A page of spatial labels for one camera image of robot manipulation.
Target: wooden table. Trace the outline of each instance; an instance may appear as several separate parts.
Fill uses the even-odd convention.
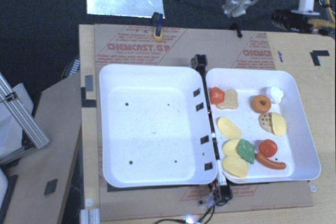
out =
[[[95,31],[93,25],[80,26],[81,87],[86,76],[95,73]],[[313,207],[259,210],[215,214],[210,223],[333,223],[336,219],[335,174],[335,41],[317,35],[267,33],[277,70],[290,73],[298,85],[301,101],[317,149],[322,172],[310,185]],[[329,56],[317,56],[327,51]],[[312,58],[319,60],[314,65]],[[96,99],[93,88],[87,100]],[[99,177],[96,109],[82,109],[84,195],[86,209],[99,208]],[[108,223],[154,223],[159,218],[110,221]]]

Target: red toy food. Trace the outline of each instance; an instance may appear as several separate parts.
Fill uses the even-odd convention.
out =
[[[263,156],[262,153],[256,154],[256,160],[259,161],[262,165],[265,165],[268,168],[276,169],[276,170],[283,170],[286,168],[286,164],[283,162],[274,162],[267,157]]]
[[[278,146],[273,140],[266,139],[260,143],[259,151],[263,154],[263,156],[269,158],[276,154],[278,151]]]
[[[210,103],[211,104],[219,104],[224,101],[225,93],[218,87],[213,87],[210,90]]]

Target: toy bread slice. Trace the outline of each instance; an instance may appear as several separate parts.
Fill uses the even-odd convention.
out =
[[[238,108],[238,94],[236,90],[226,90],[224,101],[216,104],[219,109],[236,109]]]

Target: toy donut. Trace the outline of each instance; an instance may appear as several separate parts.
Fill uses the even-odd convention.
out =
[[[252,99],[252,108],[258,113],[266,113],[271,108],[271,105],[271,100],[262,94]]]

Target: blue tape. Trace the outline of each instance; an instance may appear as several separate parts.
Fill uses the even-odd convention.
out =
[[[160,13],[157,24],[156,24],[156,32],[155,32],[155,35],[157,37],[160,37],[161,35],[162,21],[163,21],[163,14]]]
[[[278,51],[278,55],[279,55],[280,62],[282,62],[282,54],[281,54],[281,52]]]

